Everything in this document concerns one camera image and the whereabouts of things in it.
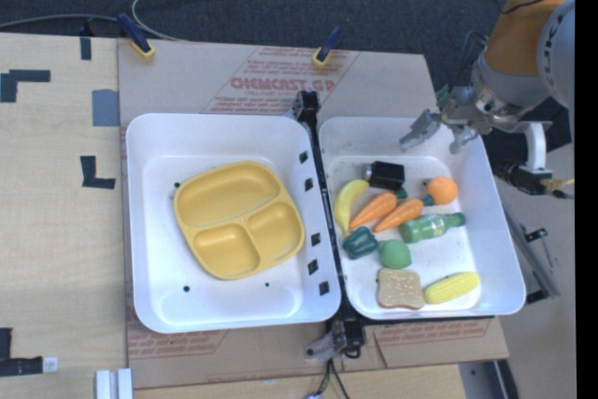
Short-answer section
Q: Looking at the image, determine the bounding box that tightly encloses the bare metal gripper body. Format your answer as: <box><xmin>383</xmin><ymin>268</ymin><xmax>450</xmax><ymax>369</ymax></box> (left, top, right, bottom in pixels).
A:
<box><xmin>439</xmin><ymin>83</ymin><xmax>533</xmax><ymax>133</ymax></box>

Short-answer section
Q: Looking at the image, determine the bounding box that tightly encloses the orange fruit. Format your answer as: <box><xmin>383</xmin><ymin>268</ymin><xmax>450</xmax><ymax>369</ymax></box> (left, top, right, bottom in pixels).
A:
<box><xmin>425</xmin><ymin>176</ymin><xmax>460</xmax><ymax>207</ymax></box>

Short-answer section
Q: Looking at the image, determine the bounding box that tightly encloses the black bottle with silver cap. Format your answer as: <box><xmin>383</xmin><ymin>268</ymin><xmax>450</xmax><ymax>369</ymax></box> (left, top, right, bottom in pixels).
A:
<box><xmin>363</xmin><ymin>160</ymin><xmax>406</xmax><ymax>192</ymax></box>

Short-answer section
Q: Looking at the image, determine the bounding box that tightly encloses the orange carrot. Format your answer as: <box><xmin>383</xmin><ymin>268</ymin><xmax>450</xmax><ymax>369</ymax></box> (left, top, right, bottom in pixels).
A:
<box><xmin>373</xmin><ymin>193</ymin><xmax>436</xmax><ymax>235</ymax></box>
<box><xmin>348</xmin><ymin>186</ymin><xmax>409</xmax><ymax>231</ymax></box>

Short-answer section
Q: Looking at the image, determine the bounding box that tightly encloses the green bottle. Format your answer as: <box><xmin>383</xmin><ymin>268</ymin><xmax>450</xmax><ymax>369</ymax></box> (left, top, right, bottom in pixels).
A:
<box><xmin>398</xmin><ymin>211</ymin><xmax>467</xmax><ymax>245</ymax></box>

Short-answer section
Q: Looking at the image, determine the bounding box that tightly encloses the yellow banana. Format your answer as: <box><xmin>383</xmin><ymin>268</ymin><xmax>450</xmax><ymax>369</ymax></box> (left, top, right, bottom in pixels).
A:
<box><xmin>333</xmin><ymin>178</ymin><xmax>371</xmax><ymax>237</ymax></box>

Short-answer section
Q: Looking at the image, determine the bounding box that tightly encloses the thin black rod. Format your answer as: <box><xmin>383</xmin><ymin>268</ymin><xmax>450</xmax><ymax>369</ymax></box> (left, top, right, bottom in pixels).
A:
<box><xmin>302</xmin><ymin>116</ymin><xmax>352</xmax><ymax>324</ymax></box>

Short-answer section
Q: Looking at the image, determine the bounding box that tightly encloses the white plastic tray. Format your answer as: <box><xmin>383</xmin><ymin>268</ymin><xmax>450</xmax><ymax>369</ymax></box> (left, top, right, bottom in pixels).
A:
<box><xmin>318</xmin><ymin>115</ymin><xmax>528</xmax><ymax>321</ymax></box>
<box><xmin>124</xmin><ymin>112</ymin><xmax>343</xmax><ymax>335</ymax></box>

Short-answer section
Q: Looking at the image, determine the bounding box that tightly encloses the green apple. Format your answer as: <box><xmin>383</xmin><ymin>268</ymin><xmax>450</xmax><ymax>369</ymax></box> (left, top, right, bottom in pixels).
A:
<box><xmin>377</xmin><ymin>238</ymin><xmax>413</xmax><ymax>270</ymax></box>

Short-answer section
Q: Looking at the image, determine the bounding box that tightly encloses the green bell pepper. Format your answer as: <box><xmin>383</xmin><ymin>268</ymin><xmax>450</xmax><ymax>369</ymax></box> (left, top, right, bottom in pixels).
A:
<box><xmin>341</xmin><ymin>226</ymin><xmax>379</xmax><ymax>261</ymax></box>

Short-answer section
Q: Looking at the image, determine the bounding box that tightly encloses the yellow corn cob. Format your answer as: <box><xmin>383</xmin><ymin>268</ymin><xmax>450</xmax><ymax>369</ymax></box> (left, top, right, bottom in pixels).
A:
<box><xmin>423</xmin><ymin>271</ymin><xmax>482</xmax><ymax>306</ymax></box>

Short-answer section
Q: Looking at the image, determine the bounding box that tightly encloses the brown bread slice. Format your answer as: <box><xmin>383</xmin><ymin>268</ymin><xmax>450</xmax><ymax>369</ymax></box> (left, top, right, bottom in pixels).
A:
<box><xmin>376</xmin><ymin>267</ymin><xmax>427</xmax><ymax>311</ymax></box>

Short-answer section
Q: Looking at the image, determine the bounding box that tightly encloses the yellow divided plate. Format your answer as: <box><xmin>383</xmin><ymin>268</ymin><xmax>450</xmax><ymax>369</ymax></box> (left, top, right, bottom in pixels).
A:
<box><xmin>172</xmin><ymin>160</ymin><xmax>306</xmax><ymax>281</ymax></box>

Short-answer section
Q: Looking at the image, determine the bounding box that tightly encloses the brown cardboard board red print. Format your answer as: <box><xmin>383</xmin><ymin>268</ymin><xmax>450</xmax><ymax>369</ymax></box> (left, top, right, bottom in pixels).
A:
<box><xmin>116</xmin><ymin>36</ymin><xmax>510</xmax><ymax>390</ymax></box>

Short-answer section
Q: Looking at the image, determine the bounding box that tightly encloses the black cylinder on white bracket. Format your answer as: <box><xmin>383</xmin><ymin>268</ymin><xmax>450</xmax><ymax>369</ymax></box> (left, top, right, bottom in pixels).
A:
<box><xmin>494</xmin><ymin>120</ymin><xmax>555</xmax><ymax>196</ymax></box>

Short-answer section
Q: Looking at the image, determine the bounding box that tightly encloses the black block with thin wires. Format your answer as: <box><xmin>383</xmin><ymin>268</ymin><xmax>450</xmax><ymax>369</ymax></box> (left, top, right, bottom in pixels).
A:
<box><xmin>325</xmin><ymin>317</ymin><xmax>366</xmax><ymax>360</ymax></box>
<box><xmin>291</xmin><ymin>90</ymin><xmax>324</xmax><ymax>123</ymax></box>

